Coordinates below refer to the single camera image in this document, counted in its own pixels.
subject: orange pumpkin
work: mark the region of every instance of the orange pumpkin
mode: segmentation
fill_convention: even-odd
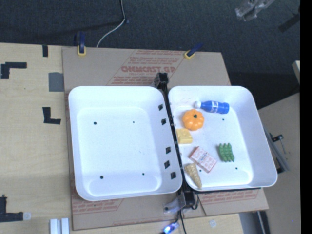
[[[203,114],[196,109],[186,111],[182,117],[184,127],[192,131],[202,128],[204,120]]]

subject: pink box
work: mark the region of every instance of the pink box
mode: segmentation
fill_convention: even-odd
[[[195,148],[189,158],[207,173],[210,172],[216,164],[216,159],[199,146]]]

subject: green toy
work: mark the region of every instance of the green toy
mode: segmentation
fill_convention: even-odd
[[[232,152],[232,146],[230,143],[228,144],[220,144],[219,145],[219,154],[220,154],[220,157],[222,159],[222,161],[225,161],[225,162],[231,162],[231,161],[234,161],[234,155],[233,155],[233,152]]]

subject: toy bottle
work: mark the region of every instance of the toy bottle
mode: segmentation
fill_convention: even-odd
[[[229,112],[230,106],[226,102],[218,102],[218,101],[196,101],[195,108],[201,108],[209,113],[219,113],[219,114],[227,114]]]

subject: yellow block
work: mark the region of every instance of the yellow block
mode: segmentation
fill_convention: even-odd
[[[186,128],[176,129],[176,137],[179,144],[190,144],[193,142],[193,138]]]

